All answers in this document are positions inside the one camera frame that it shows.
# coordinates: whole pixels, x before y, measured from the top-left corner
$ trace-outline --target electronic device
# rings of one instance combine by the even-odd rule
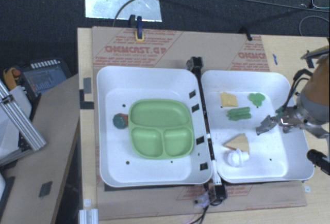
[[[70,76],[69,68],[61,58],[33,60],[22,66],[12,66],[3,72],[8,89],[22,86],[31,102],[39,94],[47,92]]]

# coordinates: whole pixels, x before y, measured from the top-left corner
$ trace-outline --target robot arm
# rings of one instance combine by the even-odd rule
[[[311,63],[311,57],[320,51],[305,55],[304,59]],[[294,128],[305,129],[319,139],[326,139],[328,145],[327,156],[316,150],[310,150],[307,157],[313,164],[321,167],[321,169],[330,175],[330,147],[329,132],[322,128],[323,124],[329,123],[329,48],[323,49],[323,55],[319,59],[319,66],[314,73],[310,73],[304,69],[299,71],[295,77],[287,101],[278,109],[277,116],[267,116],[261,125],[256,128],[257,135],[267,132],[274,128],[277,124],[283,127],[284,133],[289,133]],[[287,107],[289,99],[293,96],[297,84],[303,74],[311,76],[301,93],[298,95],[297,103],[293,107]]]

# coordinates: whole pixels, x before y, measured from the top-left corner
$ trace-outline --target wooden table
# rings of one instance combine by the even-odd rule
[[[55,223],[78,139],[79,96],[75,75],[41,96],[33,124],[46,145],[4,171],[15,177],[1,223]],[[39,197],[43,184],[49,194]]]
[[[328,45],[326,38],[290,37],[290,36],[261,36],[270,71],[284,75],[292,80],[297,70],[306,68],[306,62],[300,57],[306,50],[316,50]],[[78,57],[79,57],[79,88],[84,88],[84,78],[92,78],[92,29],[78,29]],[[279,65],[275,64],[273,54],[276,54]],[[85,101],[93,101],[93,89],[85,94]],[[80,111],[81,162],[82,162],[82,197],[84,209],[97,208],[96,177],[95,177],[95,132],[94,110]],[[309,133],[305,133],[310,149],[327,153],[326,141],[318,140]],[[311,190],[306,193],[308,206],[290,207],[282,209],[264,209],[241,212],[225,212],[206,214],[204,223],[329,223],[330,211],[330,178],[316,168],[314,176],[303,184]],[[189,223],[199,215],[177,215],[163,217],[131,218],[118,220],[103,220],[101,224],[113,223]]]

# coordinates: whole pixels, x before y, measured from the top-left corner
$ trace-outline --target cardboard sheet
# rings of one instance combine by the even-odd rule
[[[93,76],[97,208],[100,220],[194,214],[202,211],[194,199],[205,192],[202,185],[150,188],[111,188],[99,171],[97,72],[105,66],[182,68],[192,56],[201,56],[207,70],[269,71],[260,36],[212,34],[145,29],[137,42],[131,28],[93,28]],[[228,198],[210,212],[306,206],[302,183],[278,182],[230,185]]]

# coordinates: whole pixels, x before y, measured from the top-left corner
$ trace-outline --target blue clip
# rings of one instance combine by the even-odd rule
[[[277,65],[277,57],[275,54],[273,54],[273,58],[274,58],[274,63]]]
[[[141,16],[137,17],[136,29],[137,29],[137,31],[135,32],[135,39],[137,41],[144,41],[144,34],[143,34],[143,30],[142,30],[142,17]]]

